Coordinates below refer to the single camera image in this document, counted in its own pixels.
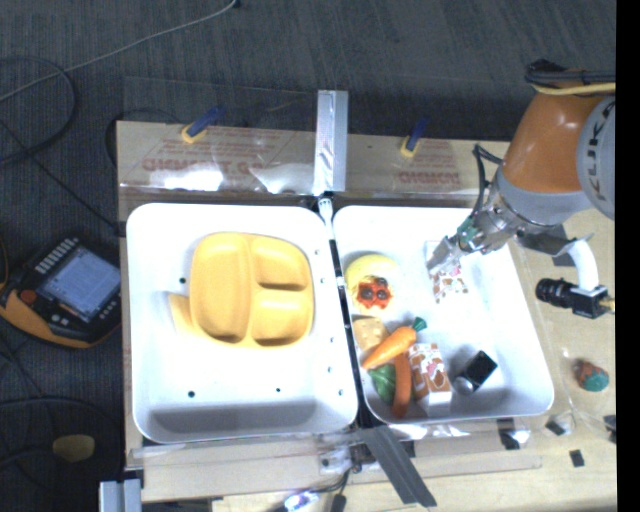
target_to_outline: small box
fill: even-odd
[[[427,416],[446,416],[451,405],[451,383],[436,343],[416,343],[409,348],[409,364],[416,403]]]

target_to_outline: white plastic tray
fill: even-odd
[[[188,295],[191,259],[211,233],[285,239],[309,260],[314,320],[298,343],[223,346],[178,335],[168,294]],[[127,222],[133,417],[159,443],[347,427],[358,401],[325,226],[298,207],[147,204]]]
[[[508,416],[534,416],[553,403],[553,384],[507,246],[462,259],[466,294],[447,295],[436,303],[426,260],[440,240],[455,233],[469,214],[457,208],[347,206],[334,218],[341,265],[346,270],[358,256],[378,252],[399,265],[395,304],[382,320],[389,332],[411,325],[415,316],[427,321],[418,342],[437,343],[449,376],[484,350],[498,363],[489,379],[470,396],[453,391],[450,414],[429,418],[413,403],[398,420],[378,396],[371,377],[361,370],[370,410],[387,423],[442,423]],[[353,315],[360,314],[350,304]]]

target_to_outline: blue clamp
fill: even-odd
[[[410,135],[407,135],[402,141],[402,146],[400,147],[400,153],[403,156],[411,157],[415,154],[418,149],[418,142],[420,138],[424,134],[427,129],[427,125],[429,124],[428,117],[422,117],[416,123]]]
[[[207,110],[193,123],[182,129],[182,140],[189,144],[193,144],[204,136],[207,126],[215,124],[216,121],[224,115],[224,113],[225,109],[222,106],[216,106]]]

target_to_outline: device screen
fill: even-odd
[[[120,286],[120,271],[85,247],[78,247],[36,293],[55,299],[90,322]]]

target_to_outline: black object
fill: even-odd
[[[571,457],[571,462],[573,463],[574,468],[584,466],[584,458],[582,457],[582,452],[580,450],[571,450],[569,452],[569,456]]]
[[[558,422],[553,420],[548,421],[545,427],[547,427],[557,436],[561,436],[567,433],[567,431]]]
[[[603,417],[605,424],[607,425],[607,430],[609,431],[609,441],[613,444],[618,444],[618,439],[616,437],[616,415],[609,414]]]
[[[574,314],[586,318],[597,318],[609,311],[601,304],[601,300],[607,296],[604,286],[584,292],[564,279],[541,279],[536,286],[536,297],[542,302],[559,308],[571,308]]]
[[[500,442],[502,446],[507,450],[519,450],[520,443],[516,439],[516,423],[513,418],[499,418],[498,435],[500,436]]]
[[[467,362],[460,375],[453,380],[453,387],[458,393],[470,395],[484,384],[497,367],[498,363],[481,350]]]
[[[331,512],[342,512],[347,506],[347,498],[342,494],[336,494],[331,502]]]

